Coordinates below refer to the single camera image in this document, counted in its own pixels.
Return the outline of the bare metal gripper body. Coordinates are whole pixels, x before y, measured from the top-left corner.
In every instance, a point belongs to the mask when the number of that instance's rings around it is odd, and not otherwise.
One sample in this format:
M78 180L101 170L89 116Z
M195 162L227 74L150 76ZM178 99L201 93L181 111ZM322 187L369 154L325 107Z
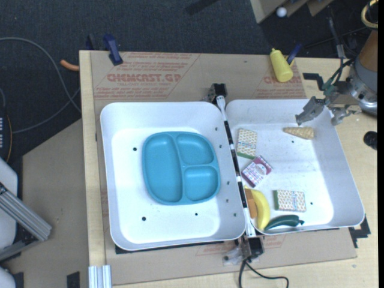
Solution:
M377 83L342 81L334 84L335 89L327 96L327 106L346 112L363 111L371 115L377 114Z

